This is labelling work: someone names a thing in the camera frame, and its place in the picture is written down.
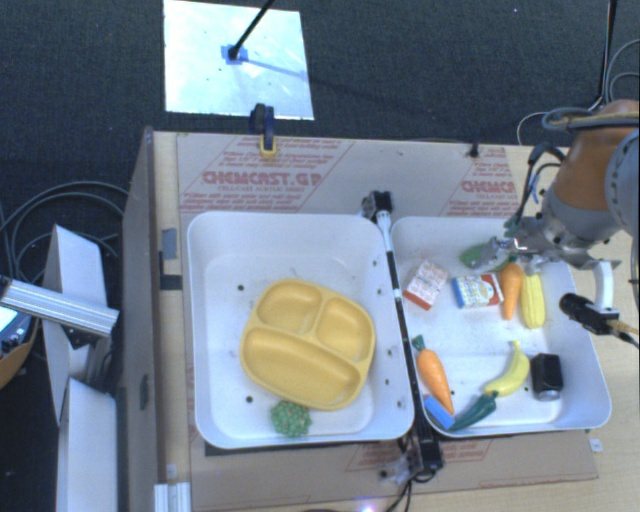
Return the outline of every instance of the black floor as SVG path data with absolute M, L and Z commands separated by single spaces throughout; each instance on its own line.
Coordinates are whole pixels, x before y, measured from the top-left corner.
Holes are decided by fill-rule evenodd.
M 72 181 L 127 188 L 144 126 L 247 131 L 246 118 L 165 112 L 162 5 L 0 2 L 5 216 Z M 301 12 L 316 117 L 278 121 L 280 134 L 516 144 L 516 127 L 527 114 L 588 107 L 598 92 L 604 0 L 281 0 L 275 7 Z M 639 37 L 639 21 L 640 3 L 620 2 L 614 50 Z M 615 72 L 637 69 L 636 46 Z M 621 79 L 615 91 L 637 98 L 637 79 Z M 536 121 L 523 126 L 525 143 L 549 138 Z M 118 193 L 91 190 L 123 204 Z M 117 232 L 119 221 L 91 199 L 60 198 L 25 219 L 17 246 L 54 222 L 104 237 Z M 6 274 L 0 242 L 0 273 Z M 34 246 L 21 262 L 24 278 L 42 270 L 46 240 Z M 117 259 L 105 258 L 117 302 Z M 1 512 L 55 508 L 57 428 L 43 356 L 39 342 L 23 373 L 0 391 Z

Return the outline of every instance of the metal pole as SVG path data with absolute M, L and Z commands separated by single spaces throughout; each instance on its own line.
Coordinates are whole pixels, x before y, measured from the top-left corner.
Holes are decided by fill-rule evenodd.
M 618 8 L 617 0 L 609 0 L 607 8 L 607 28 L 604 37 L 604 50 L 602 52 L 602 69 L 600 71 L 600 84 L 598 86 L 598 96 L 589 110 L 594 110 L 606 103 L 607 100 L 607 82 L 609 76 L 609 53 L 611 52 L 611 40 L 613 39 L 613 28 L 616 21 L 616 10 Z
M 229 58 L 231 60 L 236 60 L 238 58 L 238 52 L 240 51 L 240 48 L 242 47 L 244 42 L 247 40 L 247 37 L 249 37 L 251 32 L 253 32 L 253 29 L 256 28 L 258 23 L 260 23 L 260 20 L 267 13 L 267 11 L 269 10 L 273 2 L 275 2 L 275 0 L 267 0 L 267 3 L 262 6 L 262 9 L 260 9 L 260 12 L 258 13 L 258 15 L 253 19 L 253 21 L 251 22 L 251 25 L 249 25 L 247 30 L 244 31 L 244 34 L 240 36 L 240 39 L 238 39 L 238 42 L 234 46 L 229 48 Z

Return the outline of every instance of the blue tag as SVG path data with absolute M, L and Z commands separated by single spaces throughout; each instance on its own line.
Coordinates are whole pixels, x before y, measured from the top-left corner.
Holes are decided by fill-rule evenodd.
M 228 44 L 220 47 L 220 52 L 222 54 L 222 58 L 224 59 L 224 61 L 227 64 L 231 64 L 231 65 L 240 65 L 242 64 L 243 61 L 247 62 L 249 60 L 249 52 L 244 46 L 240 47 L 240 51 L 238 52 L 237 59 L 232 60 L 231 57 L 229 57 L 229 50 L 231 50 L 231 48 L 233 48 L 234 46 L 235 45 L 233 44 Z

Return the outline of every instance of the yellow divided plate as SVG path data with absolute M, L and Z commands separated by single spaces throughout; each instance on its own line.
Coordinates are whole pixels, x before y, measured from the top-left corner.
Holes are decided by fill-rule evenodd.
M 313 409 L 349 405 L 367 379 L 375 329 L 358 304 L 300 279 L 260 296 L 242 334 L 240 360 L 255 382 Z

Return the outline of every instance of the yellow corn toy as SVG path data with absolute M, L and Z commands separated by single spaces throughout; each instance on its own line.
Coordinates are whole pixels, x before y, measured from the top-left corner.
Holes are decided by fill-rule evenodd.
M 542 327 L 546 318 L 540 274 L 525 275 L 520 289 L 520 304 L 524 324 L 529 329 Z

